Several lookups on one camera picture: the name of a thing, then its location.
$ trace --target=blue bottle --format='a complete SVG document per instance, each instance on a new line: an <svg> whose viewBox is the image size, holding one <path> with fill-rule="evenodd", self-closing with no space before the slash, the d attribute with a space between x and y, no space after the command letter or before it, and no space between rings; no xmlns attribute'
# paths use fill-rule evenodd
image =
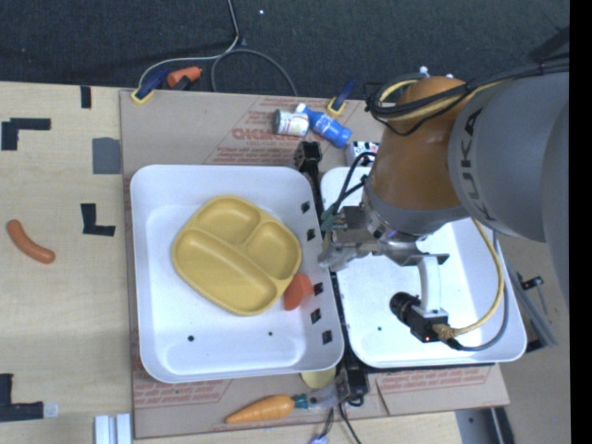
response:
<svg viewBox="0 0 592 444"><path fill-rule="evenodd" d="M309 119L310 127L314 133L321 135L326 140L332 142L338 148L345 146L352 135L352 131L340 125L336 120L324 114L315 112L304 103L298 104L296 112L306 114Z"/></svg>

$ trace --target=white tray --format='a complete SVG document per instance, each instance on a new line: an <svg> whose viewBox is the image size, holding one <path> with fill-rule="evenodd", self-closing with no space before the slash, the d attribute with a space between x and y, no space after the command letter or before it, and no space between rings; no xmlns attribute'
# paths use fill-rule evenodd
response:
<svg viewBox="0 0 592 444"><path fill-rule="evenodd" d="M343 354L337 305L307 179L269 166L147 166L132 178L131 212L140 356L157 380L179 383L324 370ZM263 314L234 315L176 272L171 245L205 202L237 195L281 220L302 246L300 273L322 292L293 311L280 299ZM306 204L308 210L302 211Z"/></svg>
<svg viewBox="0 0 592 444"><path fill-rule="evenodd" d="M348 168L328 171L321 180L325 206L339 195ZM356 168L350 187L369 167ZM357 205L361 190L343 205ZM448 253L440 267L441 307L448 312L453 327L473 324L493 303L498 285L496 269L473 221L451 222L418 242L422 252ZM441 342L423 343L389 309L389 301L399 291L419 295L419 272L414 266L398 266L384 256L352 260L337 273L343 313L351 349L365 364L376 368L425 367L434 365L482 364L518 359L526 347L524 324L511 287L508 325L502 338L483 351L455 351ZM465 346L477 346L495 336L500 328L503 303L482 327L458 337Z"/></svg>

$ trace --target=yellow plate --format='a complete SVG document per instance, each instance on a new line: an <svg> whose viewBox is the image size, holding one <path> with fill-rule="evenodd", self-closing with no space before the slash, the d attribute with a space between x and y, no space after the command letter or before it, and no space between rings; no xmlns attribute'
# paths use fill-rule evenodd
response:
<svg viewBox="0 0 592 444"><path fill-rule="evenodd" d="M183 226L172 247L177 273L237 315L258 315L290 284L302 260L296 236L241 197L219 196Z"/></svg>

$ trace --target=tin can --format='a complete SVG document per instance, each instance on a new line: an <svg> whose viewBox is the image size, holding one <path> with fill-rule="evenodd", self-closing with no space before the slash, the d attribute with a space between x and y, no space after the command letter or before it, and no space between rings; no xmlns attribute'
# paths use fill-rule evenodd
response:
<svg viewBox="0 0 592 444"><path fill-rule="evenodd" d="M273 132L277 135L305 137L308 124L307 114L292 114L291 112L276 110L273 120Z"/></svg>

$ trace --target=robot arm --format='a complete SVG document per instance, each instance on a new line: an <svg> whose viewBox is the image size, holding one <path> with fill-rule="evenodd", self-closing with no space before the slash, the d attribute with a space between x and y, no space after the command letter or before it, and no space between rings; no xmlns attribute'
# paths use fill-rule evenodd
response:
<svg viewBox="0 0 592 444"><path fill-rule="evenodd" d="M545 241L567 301L569 72L562 61L544 69L473 85L402 78L368 101L387 128L363 179L362 202L324 213L319 262L337 271L371 253L419 267L421 299L395 295L391 309L406 324L414 321L422 341L437 339L433 325L447 320L438 265L448 256L420 252L416 243L453 220L470 216ZM387 106L397 92L397 103Z"/></svg>

